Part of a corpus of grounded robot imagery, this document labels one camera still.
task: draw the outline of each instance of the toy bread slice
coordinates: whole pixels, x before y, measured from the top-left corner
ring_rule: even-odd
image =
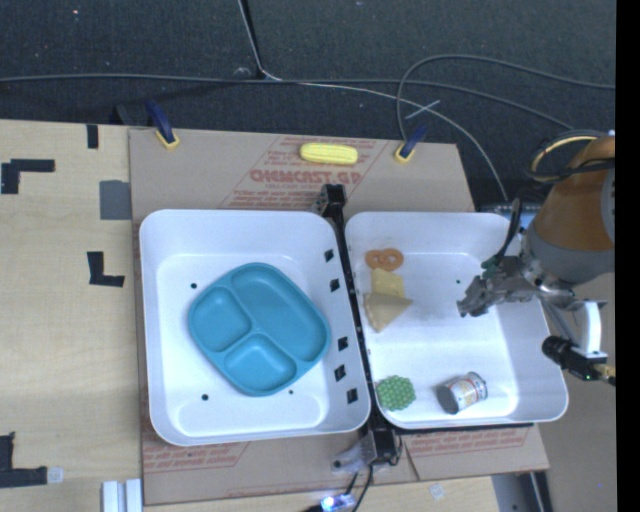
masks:
[[[394,297],[404,297],[404,280],[398,274],[376,268],[371,271],[371,291]]]
[[[371,327],[382,331],[409,307],[413,301],[404,297],[394,297],[383,293],[365,293],[364,310]]]

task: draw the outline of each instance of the black fabric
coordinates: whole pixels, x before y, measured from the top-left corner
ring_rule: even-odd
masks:
[[[158,4],[0,0],[0,75],[122,72],[260,76],[234,1]],[[614,84],[614,0],[269,0],[246,2],[264,69],[282,79],[399,80],[414,63],[443,54],[478,55],[546,73]],[[427,142],[460,149],[477,206],[504,202],[527,181],[520,170],[538,144],[567,127],[615,128],[614,91],[561,83],[506,67],[447,59],[411,76],[480,91],[540,111],[445,87],[407,85],[404,97],[433,107],[404,121],[427,127]],[[353,84],[395,95],[396,84]],[[146,124],[153,99],[176,128],[400,139],[395,102],[370,92],[302,85],[205,85],[144,80],[0,83],[0,117],[107,123],[114,108]],[[404,106],[403,117],[414,107]]]

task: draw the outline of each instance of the robotic arm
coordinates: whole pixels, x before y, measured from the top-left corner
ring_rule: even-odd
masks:
[[[537,172],[540,161],[555,149],[588,141],[556,175]],[[615,270],[615,136],[565,134],[534,155],[529,176],[554,183],[527,228],[517,256],[506,256],[520,227],[520,199],[513,203],[511,223],[500,250],[482,264],[458,301],[462,316],[479,316],[502,302],[525,302],[536,296],[561,336],[547,338],[545,355],[583,380],[615,385],[615,370],[600,351],[602,303],[578,300],[573,287]],[[571,313],[578,332],[564,317]]]

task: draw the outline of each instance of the tray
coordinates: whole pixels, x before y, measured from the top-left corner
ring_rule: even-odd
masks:
[[[189,331],[207,359],[252,396],[292,385],[331,342],[313,302],[264,263],[238,267],[209,286],[189,309]]]
[[[461,318],[457,310],[456,301],[482,271],[480,263],[504,242],[507,226],[492,213],[372,212],[347,223],[372,380],[397,375],[415,388],[416,399],[405,409],[381,409],[392,424],[416,430],[544,422],[566,410],[562,371],[541,350],[549,330],[537,299],[501,304],[477,318]],[[402,252],[404,261],[393,273],[413,302],[376,332],[364,308],[371,291],[365,255],[386,248]],[[518,248],[515,240],[507,254]],[[446,413],[436,388],[469,371],[486,381],[488,398],[456,415]]]
[[[364,424],[371,398],[340,253],[325,219],[308,212],[160,210],[145,218],[139,239],[149,412],[163,439],[192,446],[348,432]],[[321,357],[315,365],[295,382],[274,384],[279,390],[267,396],[234,386],[205,356],[188,321],[203,291],[256,263],[294,283],[331,333],[324,356],[298,354],[309,362]],[[319,343],[314,348],[322,352]]]

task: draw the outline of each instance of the brown pretzel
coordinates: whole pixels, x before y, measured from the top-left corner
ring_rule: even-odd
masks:
[[[404,256],[398,249],[372,250],[365,254],[364,260],[371,268],[381,268],[392,272],[402,265]]]

